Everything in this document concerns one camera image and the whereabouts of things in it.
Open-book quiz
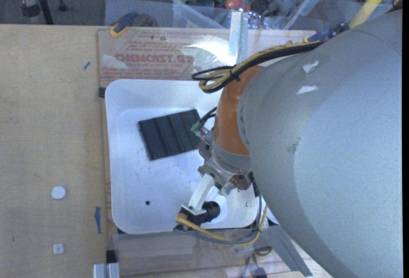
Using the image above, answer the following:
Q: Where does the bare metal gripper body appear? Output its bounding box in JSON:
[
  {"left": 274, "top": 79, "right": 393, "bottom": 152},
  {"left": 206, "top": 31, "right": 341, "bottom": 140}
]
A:
[{"left": 197, "top": 128, "right": 256, "bottom": 197}]

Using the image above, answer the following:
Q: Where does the black ribbed rectangular pad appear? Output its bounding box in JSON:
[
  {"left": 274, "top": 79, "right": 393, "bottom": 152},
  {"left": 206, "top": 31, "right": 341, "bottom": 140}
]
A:
[{"left": 137, "top": 109, "right": 203, "bottom": 162}]

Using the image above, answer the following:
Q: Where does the white plastic tray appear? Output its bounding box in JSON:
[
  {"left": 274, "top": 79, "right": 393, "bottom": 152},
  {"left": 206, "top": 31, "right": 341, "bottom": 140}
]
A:
[{"left": 104, "top": 79, "right": 260, "bottom": 235}]

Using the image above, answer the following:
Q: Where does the brown cardboard board red print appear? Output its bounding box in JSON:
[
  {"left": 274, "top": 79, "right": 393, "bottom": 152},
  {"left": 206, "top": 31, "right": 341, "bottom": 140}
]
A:
[{"left": 96, "top": 28, "right": 320, "bottom": 278}]

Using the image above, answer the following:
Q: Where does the white round disc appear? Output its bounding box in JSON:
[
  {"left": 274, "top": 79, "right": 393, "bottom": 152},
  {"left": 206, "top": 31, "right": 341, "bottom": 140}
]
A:
[{"left": 50, "top": 185, "right": 67, "bottom": 200}]

